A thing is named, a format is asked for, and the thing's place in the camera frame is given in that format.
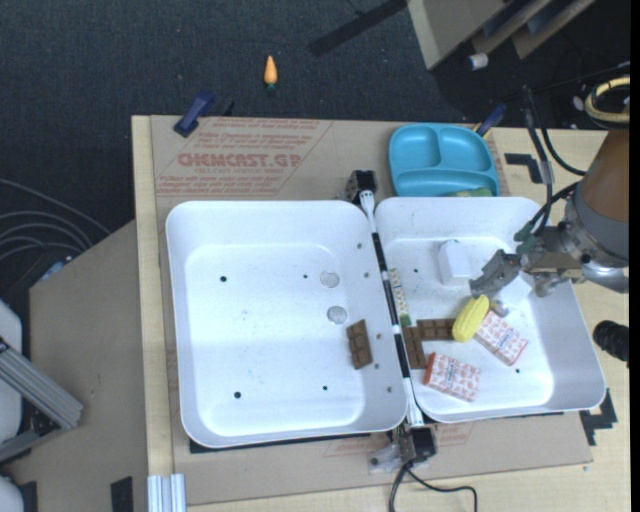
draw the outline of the red and white package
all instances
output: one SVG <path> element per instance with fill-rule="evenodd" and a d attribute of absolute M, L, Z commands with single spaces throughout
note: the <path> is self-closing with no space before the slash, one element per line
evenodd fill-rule
<path fill-rule="evenodd" d="M 516 362 L 529 343 L 493 311 L 489 311 L 474 338 L 508 366 Z"/>
<path fill-rule="evenodd" d="M 473 402 L 478 393 L 480 370 L 452 357 L 436 354 L 429 356 L 424 384 L 442 393 Z"/>

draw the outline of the blue clip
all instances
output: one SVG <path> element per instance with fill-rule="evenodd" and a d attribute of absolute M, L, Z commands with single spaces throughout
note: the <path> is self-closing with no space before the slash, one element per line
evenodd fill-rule
<path fill-rule="evenodd" d="M 198 127 L 198 117 L 207 115 L 215 99 L 216 96 L 212 92 L 204 89 L 200 91 L 196 99 L 193 100 L 189 111 L 176 123 L 173 129 L 183 137 L 188 137 Z"/>
<path fill-rule="evenodd" d="M 493 112 L 489 114 L 483 123 L 478 127 L 476 133 L 483 137 L 489 132 L 491 128 L 494 126 L 498 126 L 504 117 L 504 113 L 507 110 L 507 106 L 504 103 L 499 103 L 496 108 L 493 109 Z"/>

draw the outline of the yellow cable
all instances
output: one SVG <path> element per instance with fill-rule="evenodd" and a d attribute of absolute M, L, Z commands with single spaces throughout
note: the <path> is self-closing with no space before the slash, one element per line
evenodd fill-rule
<path fill-rule="evenodd" d="M 623 112 L 605 112 L 599 110 L 596 106 L 596 100 L 603 94 L 612 91 L 618 87 L 630 87 L 631 77 L 614 78 L 608 82 L 604 82 L 591 91 L 591 94 L 587 96 L 584 104 L 584 109 L 587 115 L 596 121 L 602 121 L 604 123 L 614 123 L 620 125 L 628 125 L 630 119 L 629 108 L 625 108 Z"/>

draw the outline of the blue plastic plate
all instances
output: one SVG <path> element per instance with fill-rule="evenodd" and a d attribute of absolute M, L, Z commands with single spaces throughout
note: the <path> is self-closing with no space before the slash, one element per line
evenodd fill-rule
<path fill-rule="evenodd" d="M 446 196 L 479 188 L 500 195 L 487 144 L 462 126 L 419 123 L 398 128 L 389 142 L 389 165 L 399 196 Z"/>

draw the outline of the yellow sponge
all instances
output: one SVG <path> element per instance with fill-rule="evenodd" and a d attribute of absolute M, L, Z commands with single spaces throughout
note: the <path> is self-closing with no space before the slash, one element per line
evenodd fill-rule
<path fill-rule="evenodd" d="M 451 334 L 456 341 L 469 341 L 489 312 L 489 297 L 470 298 L 453 322 Z"/>

